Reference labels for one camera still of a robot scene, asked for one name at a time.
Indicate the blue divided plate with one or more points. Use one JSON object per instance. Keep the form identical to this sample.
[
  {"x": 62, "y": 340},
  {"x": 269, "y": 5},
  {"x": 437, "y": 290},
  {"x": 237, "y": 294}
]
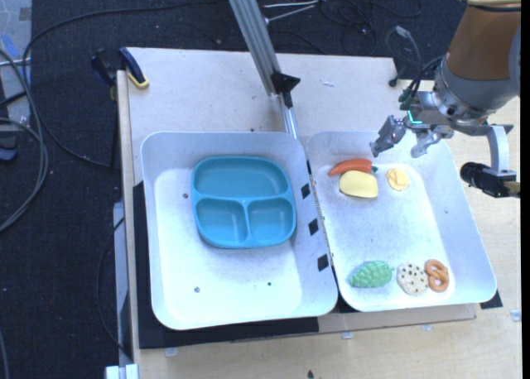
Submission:
[{"x": 242, "y": 180}]

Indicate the cream dotted biscuit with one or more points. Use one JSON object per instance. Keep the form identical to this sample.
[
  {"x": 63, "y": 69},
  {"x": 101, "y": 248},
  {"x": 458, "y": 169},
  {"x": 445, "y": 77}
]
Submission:
[{"x": 412, "y": 279}]

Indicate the orange carrot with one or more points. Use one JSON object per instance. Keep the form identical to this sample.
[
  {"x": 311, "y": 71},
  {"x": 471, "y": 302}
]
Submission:
[{"x": 350, "y": 165}]

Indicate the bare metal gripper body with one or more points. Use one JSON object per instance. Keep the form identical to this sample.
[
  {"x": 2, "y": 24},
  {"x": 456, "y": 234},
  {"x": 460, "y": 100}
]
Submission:
[{"x": 430, "y": 114}]

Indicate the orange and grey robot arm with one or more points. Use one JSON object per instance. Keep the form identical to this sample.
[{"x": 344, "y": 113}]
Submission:
[{"x": 482, "y": 42}]

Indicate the pale flat board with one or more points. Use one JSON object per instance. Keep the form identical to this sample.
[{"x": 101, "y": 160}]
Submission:
[{"x": 198, "y": 92}]

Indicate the small yellow toy food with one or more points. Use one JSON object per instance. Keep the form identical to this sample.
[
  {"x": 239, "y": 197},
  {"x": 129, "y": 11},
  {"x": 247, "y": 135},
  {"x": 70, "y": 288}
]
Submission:
[{"x": 398, "y": 180}]

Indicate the thin black and white rod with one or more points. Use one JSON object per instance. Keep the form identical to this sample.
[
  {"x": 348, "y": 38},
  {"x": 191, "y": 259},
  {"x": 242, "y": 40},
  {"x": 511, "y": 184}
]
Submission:
[{"x": 291, "y": 123}]

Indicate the black cylinder on white bracket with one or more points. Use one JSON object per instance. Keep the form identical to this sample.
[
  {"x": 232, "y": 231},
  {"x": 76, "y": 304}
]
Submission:
[{"x": 484, "y": 176}]

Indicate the green grapes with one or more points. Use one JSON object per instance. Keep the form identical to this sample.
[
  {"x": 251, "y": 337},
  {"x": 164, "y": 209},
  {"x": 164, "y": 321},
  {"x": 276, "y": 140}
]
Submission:
[{"x": 369, "y": 275}]

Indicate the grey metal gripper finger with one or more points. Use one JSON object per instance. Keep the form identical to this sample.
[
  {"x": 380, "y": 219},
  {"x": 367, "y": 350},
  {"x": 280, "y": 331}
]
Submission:
[
  {"x": 387, "y": 137},
  {"x": 424, "y": 143}
]

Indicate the white plastic tray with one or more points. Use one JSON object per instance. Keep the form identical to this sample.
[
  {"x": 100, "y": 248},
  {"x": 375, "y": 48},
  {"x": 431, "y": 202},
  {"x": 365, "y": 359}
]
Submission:
[
  {"x": 232, "y": 282},
  {"x": 393, "y": 228}
]

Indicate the brown pretzel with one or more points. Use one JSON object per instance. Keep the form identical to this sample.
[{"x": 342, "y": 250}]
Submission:
[{"x": 433, "y": 267}]

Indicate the yellow toy fruit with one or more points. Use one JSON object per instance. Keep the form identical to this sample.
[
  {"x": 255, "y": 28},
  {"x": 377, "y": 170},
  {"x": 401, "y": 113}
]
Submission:
[{"x": 358, "y": 185}]

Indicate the black block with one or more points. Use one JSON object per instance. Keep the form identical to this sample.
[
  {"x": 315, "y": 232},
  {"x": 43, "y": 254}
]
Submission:
[{"x": 285, "y": 81}]

